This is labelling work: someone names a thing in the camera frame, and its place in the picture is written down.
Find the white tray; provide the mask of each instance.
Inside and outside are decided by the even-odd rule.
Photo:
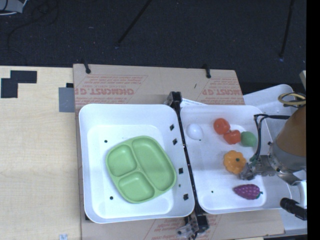
[[[241,180],[226,170],[224,154],[230,150],[243,153],[249,161],[255,147],[244,147],[241,143],[228,144],[218,135],[213,122],[217,118],[226,119],[231,130],[249,131],[258,138],[254,121],[255,114],[262,112],[250,105],[188,105],[181,109],[181,120],[185,142],[194,177],[195,189],[200,206],[210,214],[224,214],[252,210],[280,209],[280,200],[291,198],[289,186],[277,176],[256,176],[253,180]],[[194,140],[187,134],[190,124],[198,124],[203,131],[201,140]],[[272,141],[265,122],[261,129],[261,155],[267,155],[268,142]],[[232,188],[242,184],[255,184],[263,192],[258,199],[247,200],[236,195]]]
[[[195,207],[193,189],[178,118],[171,107],[88,104],[79,112],[79,126],[84,210],[90,220],[104,224],[185,217],[192,213]],[[149,136],[161,145],[175,168],[177,179],[173,188],[155,199],[130,203],[114,185],[105,159],[112,147],[138,136]]]

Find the red toy tomato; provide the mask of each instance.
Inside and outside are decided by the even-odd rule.
[[[230,130],[223,135],[228,144],[236,144],[241,141],[241,133],[239,130]]]
[[[217,134],[222,135],[230,130],[230,124],[224,118],[218,118],[214,121],[213,128]]]

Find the purple toy eggplant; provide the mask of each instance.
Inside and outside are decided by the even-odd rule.
[[[260,191],[260,188],[254,184],[245,184],[239,185],[233,188],[233,191],[248,200],[258,199],[263,192]]]

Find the cardboard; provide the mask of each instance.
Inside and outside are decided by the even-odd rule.
[[[79,134],[79,111],[90,103],[163,104],[170,92],[181,92],[184,99],[207,105],[244,105],[234,70],[163,68],[121,65],[73,65],[81,230],[83,240],[182,240],[177,229],[184,218],[148,219],[96,224],[86,219],[83,200],[83,175]],[[250,211],[222,215],[207,214],[209,229],[197,240],[227,240],[283,234],[277,210]]]

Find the green plate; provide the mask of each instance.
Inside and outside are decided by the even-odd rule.
[[[149,136],[138,136],[114,146],[105,164],[120,194],[131,203],[152,200],[171,189],[176,170],[160,144]]]

